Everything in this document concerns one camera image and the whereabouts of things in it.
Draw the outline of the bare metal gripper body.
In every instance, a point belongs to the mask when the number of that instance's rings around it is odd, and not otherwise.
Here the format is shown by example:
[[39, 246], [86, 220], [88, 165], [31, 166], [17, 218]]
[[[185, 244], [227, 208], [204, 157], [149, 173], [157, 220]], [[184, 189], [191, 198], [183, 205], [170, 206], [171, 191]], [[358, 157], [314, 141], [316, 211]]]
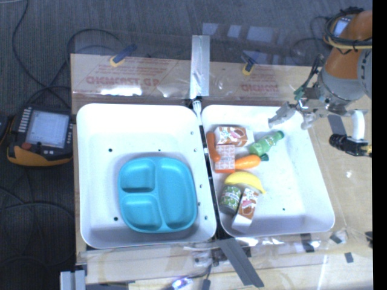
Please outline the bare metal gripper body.
[[296, 90], [296, 109], [305, 114], [324, 117], [329, 113], [344, 115], [348, 100], [333, 94], [324, 86], [300, 87]]

